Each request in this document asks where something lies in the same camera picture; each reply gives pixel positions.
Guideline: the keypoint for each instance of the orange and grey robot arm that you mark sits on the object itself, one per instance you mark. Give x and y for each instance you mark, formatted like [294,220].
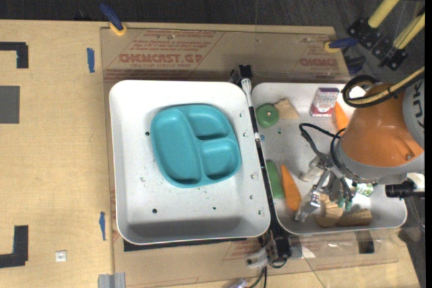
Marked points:
[378,131]

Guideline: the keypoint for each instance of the black cylinder on white bracket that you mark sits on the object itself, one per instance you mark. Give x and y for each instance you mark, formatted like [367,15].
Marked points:
[400,189]

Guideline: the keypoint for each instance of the brown bread roll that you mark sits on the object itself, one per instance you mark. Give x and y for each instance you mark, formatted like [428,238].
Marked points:
[329,216]
[356,217]

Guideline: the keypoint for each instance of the orange carrot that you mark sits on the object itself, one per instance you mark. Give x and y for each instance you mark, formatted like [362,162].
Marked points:
[341,118]
[291,190]

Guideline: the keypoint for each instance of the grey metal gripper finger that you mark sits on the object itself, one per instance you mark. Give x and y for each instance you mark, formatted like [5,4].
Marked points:
[335,190]
[307,210]

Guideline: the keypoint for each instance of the green and white small carton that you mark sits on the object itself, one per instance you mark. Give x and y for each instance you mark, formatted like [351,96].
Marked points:
[366,189]

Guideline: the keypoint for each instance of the pink and purple carton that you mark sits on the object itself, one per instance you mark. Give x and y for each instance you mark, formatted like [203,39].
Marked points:
[324,102]

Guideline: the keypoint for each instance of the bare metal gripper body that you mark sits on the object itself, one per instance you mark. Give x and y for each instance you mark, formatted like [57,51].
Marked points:
[329,172]

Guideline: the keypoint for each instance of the green doughnut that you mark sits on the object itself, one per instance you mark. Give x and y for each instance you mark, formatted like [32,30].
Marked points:
[267,115]

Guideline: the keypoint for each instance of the white bottle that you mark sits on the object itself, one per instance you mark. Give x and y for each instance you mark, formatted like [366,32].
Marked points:
[312,173]

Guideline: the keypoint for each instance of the blue divided plate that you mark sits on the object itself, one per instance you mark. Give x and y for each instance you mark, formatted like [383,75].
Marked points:
[189,145]

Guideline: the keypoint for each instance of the brown cardboard board, red print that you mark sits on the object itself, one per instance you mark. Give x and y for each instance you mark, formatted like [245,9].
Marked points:
[209,50]

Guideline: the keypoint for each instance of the green pea pod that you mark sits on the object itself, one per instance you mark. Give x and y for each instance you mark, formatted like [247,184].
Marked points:
[275,178]

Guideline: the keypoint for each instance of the tan bread slice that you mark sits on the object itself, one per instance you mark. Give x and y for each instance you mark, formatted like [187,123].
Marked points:
[287,109]

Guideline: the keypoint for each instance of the thin black and white rod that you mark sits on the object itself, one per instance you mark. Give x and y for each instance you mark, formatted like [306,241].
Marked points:
[258,141]

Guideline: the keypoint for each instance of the white plastic tray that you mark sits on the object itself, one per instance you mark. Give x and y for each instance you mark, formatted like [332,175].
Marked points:
[135,162]
[297,141]

